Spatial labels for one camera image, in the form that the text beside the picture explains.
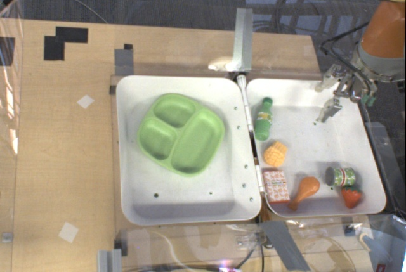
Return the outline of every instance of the tin can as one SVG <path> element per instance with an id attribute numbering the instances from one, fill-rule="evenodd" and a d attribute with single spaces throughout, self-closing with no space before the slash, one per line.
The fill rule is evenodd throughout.
<path id="1" fill-rule="evenodd" d="M 325 182 L 328 186 L 351 186 L 356 180 L 355 172 L 352 168 L 327 168 L 325 172 Z"/>

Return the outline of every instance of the wooden table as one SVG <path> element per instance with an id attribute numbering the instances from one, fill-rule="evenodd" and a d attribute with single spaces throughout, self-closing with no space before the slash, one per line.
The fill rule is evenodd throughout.
<path id="1" fill-rule="evenodd" d="M 137 74 L 224 76 L 207 64 L 232 56 L 233 32 L 34 20 L 21 25 L 12 271 L 96 271 L 97 252 L 111 250 L 116 234 L 109 95 L 114 50 L 133 45 Z M 66 43 L 65 61 L 44 61 L 44 36 L 54 36 L 56 26 L 88 28 L 88 43 Z M 320 78 L 309 36 L 255 33 L 252 53 L 255 74 L 266 68 L 270 77 Z M 86 95 L 94 102 L 85 109 L 77 101 Z M 65 223 L 78 228 L 72 243 L 58 236 Z M 204 228 L 194 231 L 209 246 L 213 232 Z"/>

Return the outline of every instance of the plastic bottle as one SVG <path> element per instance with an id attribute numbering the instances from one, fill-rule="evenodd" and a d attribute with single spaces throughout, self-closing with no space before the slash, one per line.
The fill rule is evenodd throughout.
<path id="1" fill-rule="evenodd" d="M 255 138 L 260 141 L 265 141 L 269 137 L 269 129 L 272 125 L 272 99 L 266 97 L 262 101 L 261 110 L 258 113 L 258 116 L 254 124 Z"/>

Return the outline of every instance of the small box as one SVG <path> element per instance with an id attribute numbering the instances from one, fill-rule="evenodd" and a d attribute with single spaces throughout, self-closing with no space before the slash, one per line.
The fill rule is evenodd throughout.
<path id="1" fill-rule="evenodd" d="M 284 172 L 263 171 L 263 178 L 268 203 L 282 204 L 291 200 L 287 191 Z"/>

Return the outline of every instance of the green divided plate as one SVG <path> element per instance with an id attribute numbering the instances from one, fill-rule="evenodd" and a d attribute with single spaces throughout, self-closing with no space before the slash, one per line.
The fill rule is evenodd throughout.
<path id="1" fill-rule="evenodd" d="M 207 107 L 180 94 L 165 94 L 142 120 L 137 142 L 154 162 L 193 176 L 209 165 L 224 131 L 223 121 Z"/>

